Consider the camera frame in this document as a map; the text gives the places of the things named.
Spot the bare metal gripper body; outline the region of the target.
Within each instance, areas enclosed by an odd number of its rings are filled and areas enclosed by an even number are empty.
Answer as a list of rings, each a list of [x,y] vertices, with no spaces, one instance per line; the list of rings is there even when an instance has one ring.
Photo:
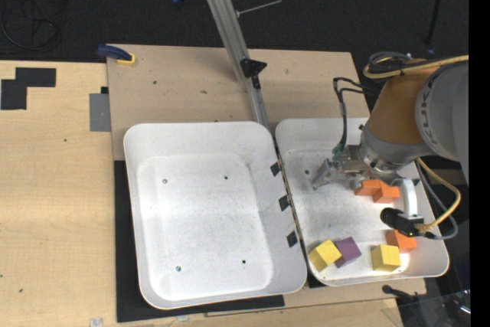
[[[347,145],[343,150],[334,152],[332,158],[335,168],[346,175],[381,181],[395,181],[398,178],[397,166],[383,160],[370,147]]]

